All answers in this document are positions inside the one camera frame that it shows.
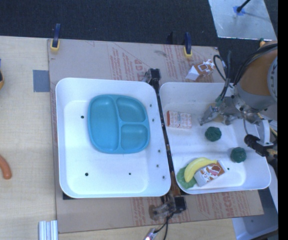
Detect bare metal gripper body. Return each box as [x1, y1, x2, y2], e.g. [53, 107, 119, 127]
[215, 95, 262, 125]

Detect green broccoli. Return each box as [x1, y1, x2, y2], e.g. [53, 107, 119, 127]
[204, 126, 223, 143]
[230, 146, 247, 164]

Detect orange and white packet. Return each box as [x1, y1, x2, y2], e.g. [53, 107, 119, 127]
[166, 110, 193, 130]

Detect white plastic tray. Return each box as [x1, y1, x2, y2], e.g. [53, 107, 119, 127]
[159, 81, 272, 195]
[55, 77, 172, 199]

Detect orange and white carton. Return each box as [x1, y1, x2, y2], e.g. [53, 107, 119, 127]
[194, 159, 226, 188]
[185, 59, 216, 83]

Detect thin black and white rod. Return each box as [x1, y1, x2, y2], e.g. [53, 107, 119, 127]
[154, 83, 177, 198]

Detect yellow banana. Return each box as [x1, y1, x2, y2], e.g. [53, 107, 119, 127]
[184, 157, 218, 184]

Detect green lettuce leaf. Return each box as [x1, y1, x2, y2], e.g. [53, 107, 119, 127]
[176, 166, 198, 191]

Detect blue divided plate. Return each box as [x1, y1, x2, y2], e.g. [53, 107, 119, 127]
[87, 94, 151, 155]

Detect brown cardboard board, red print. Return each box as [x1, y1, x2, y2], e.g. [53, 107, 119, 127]
[47, 38, 265, 234]

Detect black cylinder on white bracket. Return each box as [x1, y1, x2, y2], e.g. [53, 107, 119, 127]
[243, 118, 276, 158]

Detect black block with thin wires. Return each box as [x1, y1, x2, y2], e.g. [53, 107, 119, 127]
[147, 68, 162, 86]
[174, 196, 187, 213]

